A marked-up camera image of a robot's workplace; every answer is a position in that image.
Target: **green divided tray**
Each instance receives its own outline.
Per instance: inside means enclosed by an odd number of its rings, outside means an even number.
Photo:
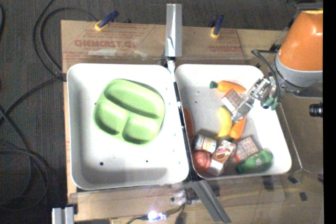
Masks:
[[[164,100],[154,89],[126,79],[108,83],[93,112],[99,128],[136,145],[147,144],[157,136],[164,115]]]

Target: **blue clamp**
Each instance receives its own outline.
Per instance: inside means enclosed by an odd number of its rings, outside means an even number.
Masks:
[[[106,16],[103,20],[100,20],[97,22],[94,26],[95,29],[98,31],[102,31],[104,28],[108,26],[109,22],[113,22],[114,19],[119,15],[119,12],[116,10],[114,12],[111,12],[108,16]]]
[[[220,14],[219,17],[216,19],[215,26],[211,30],[211,36],[213,38],[219,37],[219,30],[222,26],[223,18],[224,18],[223,14]]]

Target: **toy soda bottle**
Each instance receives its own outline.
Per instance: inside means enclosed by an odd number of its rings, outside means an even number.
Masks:
[[[269,169],[272,165],[273,154],[269,150],[261,150],[236,166],[239,174],[260,173]]]

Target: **tin can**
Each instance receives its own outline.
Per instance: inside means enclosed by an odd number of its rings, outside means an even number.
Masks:
[[[203,135],[197,135],[194,138],[194,149],[196,151],[207,151],[213,154],[216,150],[217,142],[216,140],[206,137]]]

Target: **black floor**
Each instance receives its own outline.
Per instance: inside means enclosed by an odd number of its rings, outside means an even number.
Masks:
[[[185,26],[206,27],[222,13],[227,28],[282,30],[295,3],[320,1],[0,0],[0,223],[51,223],[51,209],[67,204],[61,19],[117,10],[116,22],[164,25],[166,4],[179,3]]]

